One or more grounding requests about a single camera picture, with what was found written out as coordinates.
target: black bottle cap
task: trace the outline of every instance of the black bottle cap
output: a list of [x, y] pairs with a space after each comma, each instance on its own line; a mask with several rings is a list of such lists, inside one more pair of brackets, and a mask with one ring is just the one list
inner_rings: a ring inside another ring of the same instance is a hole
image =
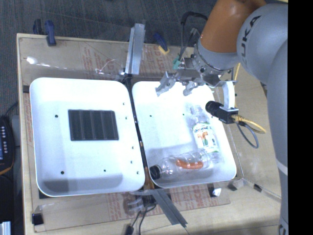
[[151, 174], [151, 178], [154, 179], [159, 179], [161, 177], [161, 171], [160, 171], [160, 167], [157, 165], [154, 165], [152, 167], [150, 167], [150, 174]]

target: teal connector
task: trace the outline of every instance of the teal connector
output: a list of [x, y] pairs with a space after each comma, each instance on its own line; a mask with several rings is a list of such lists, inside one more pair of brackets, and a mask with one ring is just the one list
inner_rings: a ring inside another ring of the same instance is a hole
[[180, 61], [178, 60], [179, 56], [173, 60], [173, 70], [178, 70], [178, 66], [180, 64]]

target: clear plastic bottle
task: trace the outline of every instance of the clear plastic bottle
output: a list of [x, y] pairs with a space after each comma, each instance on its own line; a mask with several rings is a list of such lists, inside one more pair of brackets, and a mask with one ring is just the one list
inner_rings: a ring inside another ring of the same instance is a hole
[[163, 158], [158, 164], [150, 167], [150, 174], [153, 180], [173, 180], [186, 173], [213, 167], [215, 160], [216, 152], [197, 149], [177, 157]]
[[208, 115], [203, 112], [200, 105], [190, 108], [192, 114], [192, 132], [199, 149], [205, 149], [207, 152], [219, 152], [216, 135]]

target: robotic arm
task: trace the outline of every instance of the robotic arm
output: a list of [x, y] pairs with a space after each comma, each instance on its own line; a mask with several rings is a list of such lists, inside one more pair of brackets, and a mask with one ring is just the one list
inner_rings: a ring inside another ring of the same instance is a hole
[[184, 95], [197, 86], [222, 87], [225, 104], [206, 110], [224, 123], [232, 123], [232, 86], [236, 81], [220, 78], [241, 63], [245, 70], [267, 86], [268, 117], [282, 190], [278, 234], [288, 235], [287, 147], [287, 51], [288, 4], [265, 0], [218, 0], [190, 58], [178, 60], [176, 73], [165, 73], [156, 93], [169, 90], [176, 81], [186, 86]]

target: plastic bottle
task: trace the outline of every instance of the plastic bottle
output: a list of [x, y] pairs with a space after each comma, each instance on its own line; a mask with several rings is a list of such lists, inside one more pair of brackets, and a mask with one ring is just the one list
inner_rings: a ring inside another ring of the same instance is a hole
[[219, 152], [215, 133], [210, 124], [208, 115], [203, 112], [201, 106], [190, 108], [192, 114], [192, 132], [199, 149], [204, 148], [207, 152]]
[[216, 152], [197, 149], [177, 157], [163, 158], [158, 164], [150, 167], [150, 174], [153, 180], [173, 180], [186, 173], [213, 167], [217, 162], [216, 157]]

